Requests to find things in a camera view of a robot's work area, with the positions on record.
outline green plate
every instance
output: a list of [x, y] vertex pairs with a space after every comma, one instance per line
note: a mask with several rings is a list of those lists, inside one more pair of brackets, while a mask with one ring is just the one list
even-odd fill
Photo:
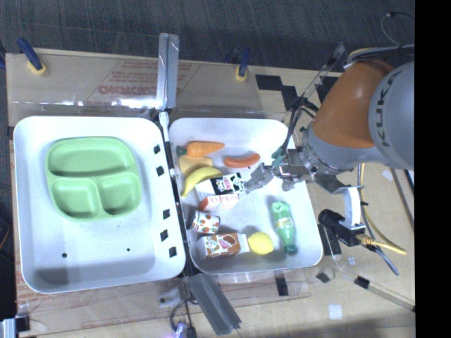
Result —
[[141, 202], [141, 179], [130, 148], [113, 137], [55, 142], [45, 160], [56, 209], [72, 220], [118, 217]]

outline yellow lemon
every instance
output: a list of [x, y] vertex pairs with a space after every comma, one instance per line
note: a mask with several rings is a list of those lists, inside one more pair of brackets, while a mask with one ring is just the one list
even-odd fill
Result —
[[249, 248], [255, 254], [264, 256], [274, 250], [273, 241], [265, 232], [257, 232], [247, 238]]

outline green bottle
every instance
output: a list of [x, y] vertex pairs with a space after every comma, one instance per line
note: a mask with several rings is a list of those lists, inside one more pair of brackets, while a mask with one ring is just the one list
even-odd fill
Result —
[[284, 201], [277, 201], [271, 205], [271, 214], [273, 216], [274, 229], [282, 239], [285, 253], [296, 253], [295, 225], [293, 224], [290, 206]]

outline red sausage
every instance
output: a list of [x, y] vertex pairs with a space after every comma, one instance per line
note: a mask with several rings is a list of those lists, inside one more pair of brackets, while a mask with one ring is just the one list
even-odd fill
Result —
[[257, 153], [253, 153], [246, 158], [225, 158], [224, 165], [229, 168], [246, 168], [247, 166], [251, 166], [260, 160], [260, 155]]

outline bottle label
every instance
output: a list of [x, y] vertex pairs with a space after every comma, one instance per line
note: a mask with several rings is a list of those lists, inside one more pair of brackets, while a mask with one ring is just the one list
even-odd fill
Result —
[[292, 218], [281, 218], [278, 219], [274, 225], [276, 229], [284, 229], [284, 228], [292, 228], [293, 227], [293, 219]]

